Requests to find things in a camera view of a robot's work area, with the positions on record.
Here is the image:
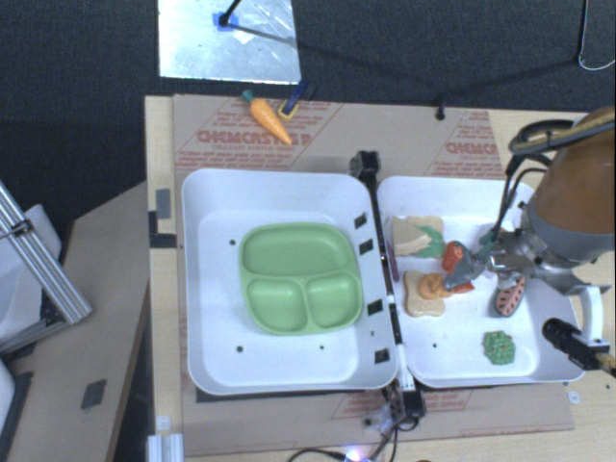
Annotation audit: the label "red pepper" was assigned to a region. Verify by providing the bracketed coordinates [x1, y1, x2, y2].
[441, 240, 476, 295]

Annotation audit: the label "brown cardboard board red print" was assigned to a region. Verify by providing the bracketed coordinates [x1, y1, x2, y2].
[171, 93, 591, 457]

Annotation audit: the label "black cylinder on white bracket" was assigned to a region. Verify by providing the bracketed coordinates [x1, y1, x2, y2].
[542, 284, 612, 371]

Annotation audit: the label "orange croissant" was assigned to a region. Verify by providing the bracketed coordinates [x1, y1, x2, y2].
[417, 272, 454, 302]

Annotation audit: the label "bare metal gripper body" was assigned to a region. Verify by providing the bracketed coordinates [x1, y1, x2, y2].
[482, 230, 594, 296]

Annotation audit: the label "green grapes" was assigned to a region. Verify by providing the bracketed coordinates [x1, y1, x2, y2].
[481, 330, 518, 367]

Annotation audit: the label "orange carrot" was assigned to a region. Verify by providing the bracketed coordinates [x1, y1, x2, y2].
[241, 89, 295, 146]

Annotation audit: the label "green divided plate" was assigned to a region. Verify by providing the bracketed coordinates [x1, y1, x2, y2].
[238, 221, 365, 337]

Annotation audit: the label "tan bread slice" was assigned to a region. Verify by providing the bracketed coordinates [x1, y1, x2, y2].
[402, 269, 447, 319]

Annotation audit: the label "white plastic tray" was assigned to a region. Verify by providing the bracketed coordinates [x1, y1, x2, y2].
[180, 167, 400, 397]
[375, 175, 586, 390]

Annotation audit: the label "thin black and white rod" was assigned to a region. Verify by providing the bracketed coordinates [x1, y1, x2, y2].
[361, 170, 416, 390]

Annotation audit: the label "sandwich with green lettuce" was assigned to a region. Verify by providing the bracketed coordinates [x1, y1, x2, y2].
[390, 215, 446, 260]

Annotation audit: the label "red watermelon slice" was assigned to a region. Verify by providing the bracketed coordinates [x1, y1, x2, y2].
[491, 275, 527, 319]

